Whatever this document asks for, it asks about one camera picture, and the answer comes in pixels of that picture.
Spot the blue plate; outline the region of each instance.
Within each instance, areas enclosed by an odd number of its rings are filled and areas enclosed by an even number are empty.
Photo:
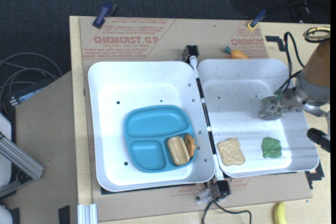
[[[187,114],[174,105],[155,105],[136,109],[125,119],[124,132],[128,151],[135,166],[148,173],[177,169],[170,156],[166,141],[174,136],[184,138],[194,130]]]

